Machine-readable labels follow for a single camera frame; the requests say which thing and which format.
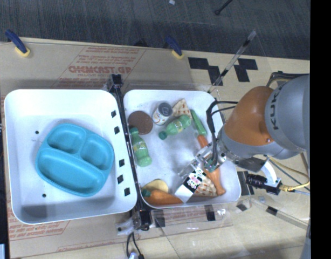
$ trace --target table surface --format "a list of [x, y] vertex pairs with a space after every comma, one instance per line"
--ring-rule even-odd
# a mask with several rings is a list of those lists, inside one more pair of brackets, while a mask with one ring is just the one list
[[[183, 51], [184, 57], [177, 59], [165, 49], [22, 40], [31, 50], [27, 58], [15, 53], [12, 43], [0, 43], [2, 101], [19, 88], [81, 88], [87, 83], [88, 89], [100, 89], [112, 72], [122, 74], [124, 93], [155, 86], [207, 91], [214, 79], [210, 76], [222, 72], [233, 56]], [[91, 73], [85, 71], [90, 66], [95, 68]], [[223, 86], [212, 95], [218, 100], [239, 100], [249, 89], [266, 85], [272, 72], [309, 73], [309, 69], [306, 60], [242, 55], [225, 76]], [[225, 112], [223, 118], [229, 118], [229, 114]], [[281, 162], [307, 172], [300, 155]], [[115, 224], [127, 220], [128, 213], [36, 226], [23, 224], [11, 209], [8, 164], [5, 170], [11, 258], [126, 258], [127, 235], [117, 235]], [[275, 171], [284, 184], [294, 185]], [[292, 175], [305, 181], [301, 175]], [[299, 258], [310, 216], [309, 195], [281, 192], [276, 196], [258, 189], [253, 195], [242, 196], [238, 203], [214, 206], [214, 210], [219, 209], [226, 209], [226, 213], [214, 222], [182, 218], [182, 223], [164, 228], [138, 230], [137, 244], [146, 258]], [[134, 249], [132, 243], [129, 247], [130, 251]]]

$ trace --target gray floor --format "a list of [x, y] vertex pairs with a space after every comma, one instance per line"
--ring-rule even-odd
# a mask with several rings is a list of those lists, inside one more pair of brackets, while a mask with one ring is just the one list
[[[311, 0], [0, 0], [0, 41], [6, 29], [20, 36], [162, 47], [166, 35], [184, 50], [309, 59]], [[0, 190], [4, 190], [0, 163]], [[6, 240], [0, 200], [0, 241]]]

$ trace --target yellow potato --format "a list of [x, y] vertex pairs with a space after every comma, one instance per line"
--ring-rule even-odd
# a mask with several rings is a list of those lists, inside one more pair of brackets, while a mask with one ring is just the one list
[[146, 184], [145, 186], [142, 187], [142, 191], [146, 189], [150, 192], [152, 192], [153, 190], [161, 190], [163, 192], [168, 192], [168, 185], [161, 179], [155, 179], [151, 182], [149, 182], [148, 184]]

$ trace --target blue clamp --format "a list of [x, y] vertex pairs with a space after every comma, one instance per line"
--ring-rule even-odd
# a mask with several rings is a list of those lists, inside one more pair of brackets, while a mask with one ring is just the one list
[[5, 35], [15, 44], [15, 50], [17, 53], [19, 53], [22, 57], [27, 57], [29, 55], [30, 50], [25, 47], [24, 43], [21, 41], [18, 35], [9, 29], [6, 30]]
[[165, 42], [166, 42], [167, 45], [169, 45], [173, 49], [172, 54], [176, 58], [178, 58], [178, 59], [182, 59], [183, 58], [183, 53], [181, 51], [181, 47], [178, 45], [178, 43], [176, 42], [176, 40], [173, 39], [173, 37], [166, 36]]

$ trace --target white plastic tray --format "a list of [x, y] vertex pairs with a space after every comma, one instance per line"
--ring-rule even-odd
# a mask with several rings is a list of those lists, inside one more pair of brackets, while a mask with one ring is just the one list
[[[36, 224], [127, 212], [135, 206], [137, 194], [125, 136], [116, 100], [110, 93], [15, 90], [6, 96], [4, 106], [11, 202], [16, 218]], [[36, 172], [38, 148], [49, 131], [64, 122], [91, 130], [113, 145], [112, 170], [94, 196], [64, 192]]]
[[[148, 115], [152, 115], [156, 106], [161, 101], [167, 101], [174, 105], [180, 99], [185, 99], [189, 109], [196, 112], [202, 121], [206, 131], [208, 132], [207, 140], [211, 142], [211, 133], [206, 123], [206, 110], [214, 101], [214, 98], [203, 91], [177, 91], [177, 90], [131, 90], [124, 96], [123, 102], [125, 106], [126, 119], [134, 111], [144, 111]], [[140, 187], [151, 182], [154, 179], [164, 180], [169, 192], [174, 193], [178, 186], [182, 183], [177, 173], [188, 163], [193, 160], [195, 154], [200, 150], [200, 145], [196, 139], [198, 133], [195, 125], [192, 125], [180, 134], [168, 136], [165, 140], [158, 137], [158, 133], [165, 129], [174, 117], [168, 119], [164, 125], [153, 125], [150, 133], [141, 135], [145, 140], [149, 155], [153, 162], [147, 167], [136, 165], [137, 178]], [[213, 115], [216, 134], [223, 125], [219, 113]], [[218, 197], [192, 197], [187, 203], [181, 205], [172, 205], [171, 207], [186, 207], [198, 205], [211, 205], [217, 203], [233, 202], [239, 199], [241, 195], [241, 186], [237, 176], [235, 165], [226, 161], [220, 167], [220, 182], [226, 189], [226, 193]], [[152, 206], [153, 208], [167, 208], [167, 206]]]

